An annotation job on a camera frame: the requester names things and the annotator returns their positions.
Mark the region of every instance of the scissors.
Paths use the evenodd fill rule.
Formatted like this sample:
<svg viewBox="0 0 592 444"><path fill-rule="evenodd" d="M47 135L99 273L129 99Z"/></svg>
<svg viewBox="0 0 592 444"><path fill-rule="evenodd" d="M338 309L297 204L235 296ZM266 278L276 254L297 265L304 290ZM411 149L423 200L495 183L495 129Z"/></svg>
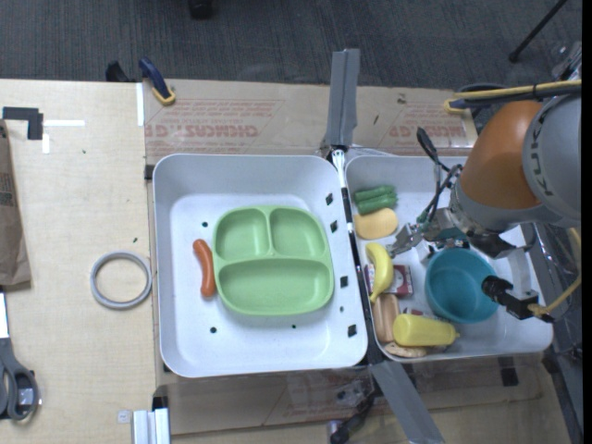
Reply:
<svg viewBox="0 0 592 444"><path fill-rule="evenodd" d="M7 414L20 421L34 413L38 404L39 388L35 376L12 352L6 299L0 286L0 416Z"/></svg>

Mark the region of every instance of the yellow toy banana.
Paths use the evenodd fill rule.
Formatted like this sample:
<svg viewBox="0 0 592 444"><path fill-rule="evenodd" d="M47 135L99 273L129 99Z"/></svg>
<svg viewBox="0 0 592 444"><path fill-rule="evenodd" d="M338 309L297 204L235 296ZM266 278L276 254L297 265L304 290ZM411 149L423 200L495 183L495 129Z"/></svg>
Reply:
<svg viewBox="0 0 592 444"><path fill-rule="evenodd" d="M374 265L374 285L370 301L375 302L378 295L392 283L392 262L387 249L374 241L366 243L366 255Z"/></svg>

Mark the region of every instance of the metal ring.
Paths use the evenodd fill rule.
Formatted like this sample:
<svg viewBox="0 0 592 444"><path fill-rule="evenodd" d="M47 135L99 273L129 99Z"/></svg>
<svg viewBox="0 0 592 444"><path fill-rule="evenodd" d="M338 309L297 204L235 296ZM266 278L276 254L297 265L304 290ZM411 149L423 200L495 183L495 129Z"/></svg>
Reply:
<svg viewBox="0 0 592 444"><path fill-rule="evenodd" d="M138 295L137 297L135 297L134 299L132 299L130 301L121 301L120 302L120 301L110 300L109 298L105 297L101 291L99 291L99 289L96 286L97 274L98 274L99 270L101 269L101 267L105 263L107 263L111 260L131 260L132 262L136 263L137 265L139 265L142 268L142 270L146 276L146 285L144 286L144 289L140 293L140 295ZM140 304L140 302L144 301L148 297L148 294L150 294L151 288L152 288L152 273L150 271L150 266L148 265L148 262L144 258L139 256L135 252L129 252L127 250L116 250L114 252L107 253L107 254L103 255L92 266L92 270L91 270L92 296L94 296L94 299L105 307L108 307L111 309L129 309L131 307L134 307L134 306Z"/></svg>

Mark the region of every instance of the green plate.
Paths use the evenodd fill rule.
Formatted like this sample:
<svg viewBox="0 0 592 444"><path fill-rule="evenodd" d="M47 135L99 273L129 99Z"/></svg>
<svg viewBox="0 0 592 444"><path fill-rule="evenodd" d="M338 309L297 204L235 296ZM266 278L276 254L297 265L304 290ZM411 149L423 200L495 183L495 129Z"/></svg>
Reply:
<svg viewBox="0 0 592 444"><path fill-rule="evenodd" d="M309 313L333 294L327 236L308 211L278 205L233 209L218 220L213 244L217 291L238 313Z"/></svg>

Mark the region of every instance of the blue bowl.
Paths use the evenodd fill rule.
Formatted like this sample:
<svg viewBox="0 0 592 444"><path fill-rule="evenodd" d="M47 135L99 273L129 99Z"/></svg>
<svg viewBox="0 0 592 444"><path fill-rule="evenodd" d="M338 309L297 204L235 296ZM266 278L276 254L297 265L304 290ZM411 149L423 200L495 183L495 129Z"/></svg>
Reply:
<svg viewBox="0 0 592 444"><path fill-rule="evenodd" d="M432 311L460 324L489 319L498 309L481 290L481 283L495 275L478 253L464 248L446 248L436 253L425 272L425 296Z"/></svg>

